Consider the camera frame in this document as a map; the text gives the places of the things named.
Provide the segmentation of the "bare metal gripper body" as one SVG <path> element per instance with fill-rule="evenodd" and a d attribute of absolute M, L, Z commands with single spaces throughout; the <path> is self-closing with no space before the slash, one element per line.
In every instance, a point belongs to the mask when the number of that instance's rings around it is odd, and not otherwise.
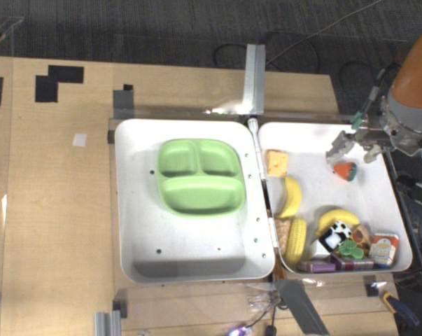
<path fill-rule="evenodd" d="M 356 113 L 351 119 L 355 142 L 362 148 L 379 144 L 385 152 L 398 150 L 410 157 L 422 155 L 422 132 L 408 128 L 393 114 Z"/>

